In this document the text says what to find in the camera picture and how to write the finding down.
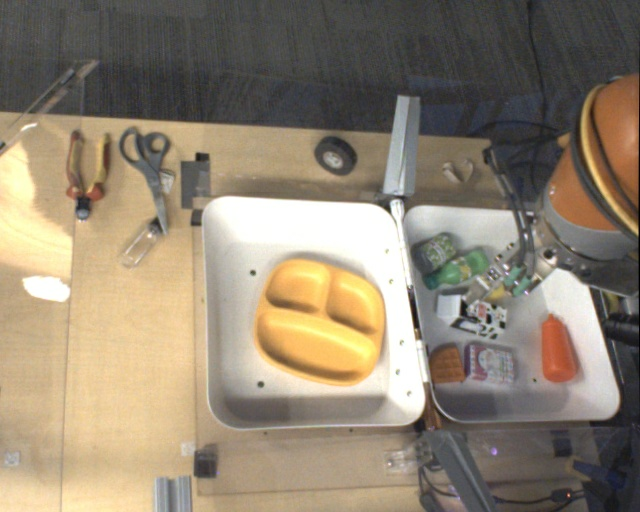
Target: scissors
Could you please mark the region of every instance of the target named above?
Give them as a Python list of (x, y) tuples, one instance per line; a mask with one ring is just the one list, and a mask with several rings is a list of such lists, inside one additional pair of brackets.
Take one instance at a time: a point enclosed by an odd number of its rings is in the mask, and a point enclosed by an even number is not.
[[(125, 150), (126, 140), (133, 136), (133, 147), (137, 154), (137, 158), (131, 158)], [(160, 171), (162, 159), (169, 151), (169, 139), (163, 133), (150, 133), (141, 135), (136, 128), (128, 128), (120, 137), (120, 153), (129, 165), (137, 169), (147, 180), (149, 190), (153, 196), (153, 203), (156, 206), (158, 214), (158, 222), (163, 234), (169, 232), (169, 223), (167, 221), (167, 209), (164, 204), (164, 196), (162, 195), (162, 183), (160, 181)]]

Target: white tray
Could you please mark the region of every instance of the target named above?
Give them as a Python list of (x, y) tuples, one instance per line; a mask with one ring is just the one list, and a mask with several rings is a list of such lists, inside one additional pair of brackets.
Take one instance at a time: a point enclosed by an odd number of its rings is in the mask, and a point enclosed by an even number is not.
[[(208, 401), (236, 429), (400, 426), (414, 422), (425, 394), (398, 237), (371, 204), (223, 197), (203, 214)], [(331, 386), (268, 364), (253, 340), (258, 299), (271, 270), (290, 258), (336, 265), (374, 283), (386, 332), (373, 373)]]
[[(483, 247), (493, 258), (517, 239), (509, 211), (419, 206), (405, 218), (408, 242), (447, 232), (461, 253)], [(448, 327), (435, 313), (435, 292), (414, 271), (420, 324), (427, 347), (455, 342), (461, 350), (473, 335)], [(495, 342), (516, 359), (513, 385), (463, 383), (434, 387), (438, 408), (457, 422), (605, 420), (620, 406), (620, 393), (589, 288), (573, 274), (556, 270), (529, 297), (509, 299), (507, 330)], [(580, 370), (570, 382), (555, 384), (542, 375), (540, 325), (553, 313), (567, 325)]]

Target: pliers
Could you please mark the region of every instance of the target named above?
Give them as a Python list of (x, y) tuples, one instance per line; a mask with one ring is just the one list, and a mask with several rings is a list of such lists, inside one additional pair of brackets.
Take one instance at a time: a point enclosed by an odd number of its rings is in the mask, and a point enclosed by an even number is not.
[(91, 201), (99, 201), (104, 197), (103, 184), (109, 171), (111, 139), (106, 133), (100, 139), (98, 144), (98, 170), (86, 192), (82, 185), (82, 176), (80, 174), (80, 154), (83, 142), (80, 131), (74, 130), (71, 134), (69, 155), (67, 156), (67, 179), (69, 180), (67, 196), (76, 202), (76, 217), (80, 221), (85, 221), (89, 218)]

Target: scissors blade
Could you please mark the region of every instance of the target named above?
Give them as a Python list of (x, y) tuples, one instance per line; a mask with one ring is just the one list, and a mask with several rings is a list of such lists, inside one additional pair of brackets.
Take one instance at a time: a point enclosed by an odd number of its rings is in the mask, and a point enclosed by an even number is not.
[(153, 194), (153, 203), (156, 206), (156, 213), (158, 214), (158, 222), (160, 223), (160, 229), (163, 234), (169, 232), (169, 222), (167, 219), (167, 208), (164, 204), (164, 196), (160, 187), (152, 187), (151, 193)]

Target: snack package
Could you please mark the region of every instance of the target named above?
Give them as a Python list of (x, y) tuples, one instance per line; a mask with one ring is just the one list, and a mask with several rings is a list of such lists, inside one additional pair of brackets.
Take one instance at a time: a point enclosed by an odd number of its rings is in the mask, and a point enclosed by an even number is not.
[(513, 353), (507, 348), (471, 342), (464, 349), (465, 373), (474, 380), (512, 384), (515, 379), (513, 363)]
[(451, 327), (495, 340), (507, 328), (507, 310), (479, 301), (467, 305), (462, 295), (438, 295), (436, 314)]
[(462, 382), (466, 378), (460, 351), (454, 344), (441, 345), (429, 353), (429, 370), (434, 384)]

